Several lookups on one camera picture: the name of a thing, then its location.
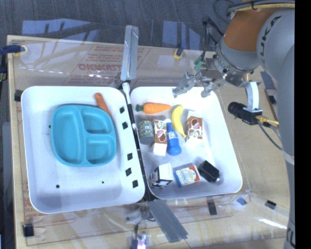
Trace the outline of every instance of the tin can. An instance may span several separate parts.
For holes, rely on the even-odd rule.
[[[154,141],[154,131],[152,122],[144,120],[138,123],[138,138],[139,142],[143,145],[150,145]]]

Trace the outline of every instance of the yellow banana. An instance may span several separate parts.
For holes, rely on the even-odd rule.
[[[180,133],[184,138],[187,137],[185,134],[185,131],[183,129],[182,123],[181,123],[181,115],[183,113],[183,106],[178,105],[172,112],[172,127],[174,130],[178,133]]]

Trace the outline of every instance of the black clamp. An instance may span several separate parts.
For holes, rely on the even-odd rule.
[[[7,45],[7,46],[0,48],[0,54],[2,55],[1,65],[0,65],[0,100],[1,100],[3,81],[8,78],[6,55],[9,53],[18,53],[18,52],[24,52],[24,51],[26,51],[26,48],[23,46],[19,46],[19,45]]]

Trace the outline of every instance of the blue bowl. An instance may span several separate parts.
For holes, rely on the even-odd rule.
[[[109,163],[117,140],[111,117],[90,105],[63,105],[51,120],[52,148],[63,164],[91,167]]]

